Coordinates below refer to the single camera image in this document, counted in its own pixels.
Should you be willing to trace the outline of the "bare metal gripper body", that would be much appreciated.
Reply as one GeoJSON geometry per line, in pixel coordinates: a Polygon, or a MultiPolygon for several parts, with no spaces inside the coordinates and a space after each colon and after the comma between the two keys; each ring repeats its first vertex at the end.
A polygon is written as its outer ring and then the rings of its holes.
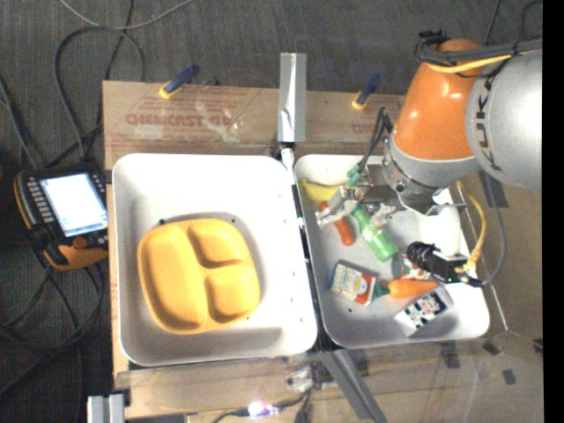
{"type": "Polygon", "coordinates": [[[386,204],[429,213],[434,197],[442,191],[442,175],[422,167],[407,172],[395,164],[366,164],[352,168],[352,186],[363,204],[386,204]]]}

